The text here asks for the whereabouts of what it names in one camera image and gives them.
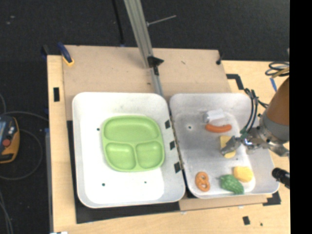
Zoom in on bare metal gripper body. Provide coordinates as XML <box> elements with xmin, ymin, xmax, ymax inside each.
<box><xmin>240</xmin><ymin>127</ymin><xmax>290</xmax><ymax>157</ymax></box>

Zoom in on orange pretzel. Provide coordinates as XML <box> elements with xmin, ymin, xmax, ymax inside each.
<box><xmin>195</xmin><ymin>171</ymin><xmax>211</xmax><ymax>193</ymax></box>

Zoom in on yellow cheese wedge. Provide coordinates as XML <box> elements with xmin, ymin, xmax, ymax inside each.
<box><xmin>219</xmin><ymin>135</ymin><xmax>237</xmax><ymax>159</ymax></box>

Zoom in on white plastic tray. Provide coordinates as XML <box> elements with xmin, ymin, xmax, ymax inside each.
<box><xmin>169</xmin><ymin>93</ymin><xmax>280</xmax><ymax>200</ymax></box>
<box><xmin>72</xmin><ymin>92</ymin><xmax>186</xmax><ymax>209</ymax></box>

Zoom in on brown cardboard board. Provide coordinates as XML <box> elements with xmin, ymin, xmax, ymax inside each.
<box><xmin>62</xmin><ymin>44</ymin><xmax>269</xmax><ymax>211</ymax></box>

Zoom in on green grapes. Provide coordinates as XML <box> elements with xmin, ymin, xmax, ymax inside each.
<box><xmin>219</xmin><ymin>174</ymin><xmax>245</xmax><ymax>195</ymax></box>

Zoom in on small white can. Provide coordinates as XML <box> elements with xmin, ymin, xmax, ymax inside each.
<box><xmin>202</xmin><ymin>108</ymin><xmax>226</xmax><ymax>123</ymax></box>

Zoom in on orange sausage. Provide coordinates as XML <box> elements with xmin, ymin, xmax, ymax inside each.
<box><xmin>205</xmin><ymin>123</ymin><xmax>233</xmax><ymax>134</ymax></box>

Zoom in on black cylinder on white bracket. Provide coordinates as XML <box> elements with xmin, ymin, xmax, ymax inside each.
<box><xmin>272</xmin><ymin>167</ymin><xmax>290</xmax><ymax>189</ymax></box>

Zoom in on green divided plate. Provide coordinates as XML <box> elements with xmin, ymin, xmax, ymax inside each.
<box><xmin>100</xmin><ymin>115</ymin><xmax>166</xmax><ymax>173</ymax></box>

